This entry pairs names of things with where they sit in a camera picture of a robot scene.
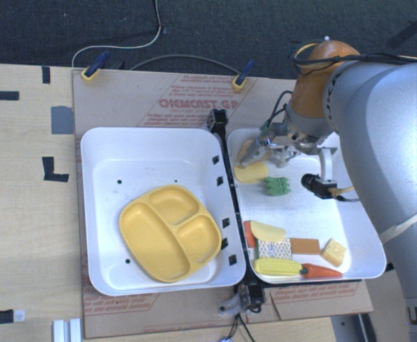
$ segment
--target cardboard sheet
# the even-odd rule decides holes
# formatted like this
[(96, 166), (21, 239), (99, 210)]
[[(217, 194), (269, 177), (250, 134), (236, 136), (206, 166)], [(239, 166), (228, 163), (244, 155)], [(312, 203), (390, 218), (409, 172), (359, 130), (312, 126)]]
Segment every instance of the cardboard sheet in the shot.
[[(90, 83), (73, 71), (73, 101), (77, 143), (78, 205), (83, 255), (83, 310), (85, 338), (121, 336), (156, 331), (228, 326), (231, 317), (219, 316), (217, 302), (230, 298), (233, 288), (203, 289), (134, 296), (104, 296), (88, 277), (79, 143), (96, 127), (198, 128), (213, 108), (225, 109), (227, 134), (238, 128), (258, 128), (269, 116), (279, 94), (292, 90), (294, 81), (248, 79), (234, 92), (233, 77), (101, 71)], [(342, 284), (288, 286), (265, 289), (260, 313), (248, 323), (315, 318), (372, 310), (364, 281)]]

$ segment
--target toy bread slice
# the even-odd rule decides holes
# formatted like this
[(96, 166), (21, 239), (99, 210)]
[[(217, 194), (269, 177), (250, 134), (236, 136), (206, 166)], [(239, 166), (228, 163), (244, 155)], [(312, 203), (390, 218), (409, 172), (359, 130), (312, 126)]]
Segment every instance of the toy bread slice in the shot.
[(253, 235), (262, 241), (280, 242), (286, 237), (286, 231), (283, 228), (275, 227), (255, 220), (252, 220), (250, 224)]
[(253, 162), (246, 167), (235, 165), (234, 174), (237, 180), (244, 184), (255, 184), (268, 176), (268, 167), (261, 161)]

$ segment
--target toy food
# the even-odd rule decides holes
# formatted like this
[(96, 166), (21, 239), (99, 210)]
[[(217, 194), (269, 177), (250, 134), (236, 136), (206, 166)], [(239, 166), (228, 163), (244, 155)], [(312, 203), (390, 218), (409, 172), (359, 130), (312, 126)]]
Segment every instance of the toy food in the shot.
[(320, 254), (321, 247), (318, 239), (290, 238), (293, 254)]
[(250, 224), (253, 235), (262, 241), (280, 242), (286, 237), (286, 231), (283, 228), (258, 222), (257, 220), (250, 221)]
[(291, 259), (255, 259), (254, 270), (268, 276), (297, 276), (302, 265)]
[(313, 279), (317, 277), (341, 277), (343, 274), (337, 270), (329, 269), (328, 267), (323, 267), (313, 264), (302, 264), (302, 270), (300, 274), (305, 279)]
[(285, 195), (290, 192), (289, 180), (286, 177), (270, 177), (264, 178), (267, 194), (271, 196)]
[(249, 220), (243, 222), (244, 237), (249, 248), (256, 247), (256, 237), (254, 237), (251, 230), (251, 222)]
[(331, 238), (322, 250), (321, 256), (332, 265), (338, 267), (343, 262), (345, 253), (346, 247)]
[(234, 174), (238, 181), (243, 182), (244, 184), (254, 184), (267, 177), (268, 168), (262, 161), (253, 162), (246, 167), (235, 165)]
[[(242, 161), (243, 157), (247, 154), (248, 149), (253, 142), (254, 142), (254, 139), (245, 140), (245, 142), (242, 145), (242, 148), (238, 152), (238, 156), (237, 156), (238, 162)], [(258, 160), (262, 160), (262, 161), (268, 160), (270, 158), (270, 155), (271, 155), (271, 151), (268, 150), (261, 158), (258, 158)]]

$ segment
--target yellow plate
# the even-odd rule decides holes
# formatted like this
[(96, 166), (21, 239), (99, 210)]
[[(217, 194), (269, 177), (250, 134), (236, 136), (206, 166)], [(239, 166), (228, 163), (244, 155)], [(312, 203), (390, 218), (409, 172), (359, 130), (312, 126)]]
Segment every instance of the yellow plate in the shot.
[(188, 277), (221, 247), (215, 220), (194, 194), (177, 185), (133, 200), (121, 212), (119, 225), (137, 263), (162, 282)]

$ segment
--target dark carpet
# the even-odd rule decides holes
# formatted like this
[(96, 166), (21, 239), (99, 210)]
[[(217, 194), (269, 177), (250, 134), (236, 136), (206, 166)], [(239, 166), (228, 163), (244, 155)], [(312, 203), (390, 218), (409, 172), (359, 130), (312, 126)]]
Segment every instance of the dark carpet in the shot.
[[(147, 48), (109, 50), (111, 67), (190, 54), (253, 76), (296, 78), (289, 61), (295, 41), (329, 36), (361, 53), (417, 56), (417, 0), (158, 0), (163, 31)], [(0, 63), (71, 66), (92, 45), (140, 46), (158, 27), (153, 0), (0, 0)], [(105, 49), (85, 51), (87, 66)], [(213, 63), (159, 60), (141, 70), (226, 74)]]

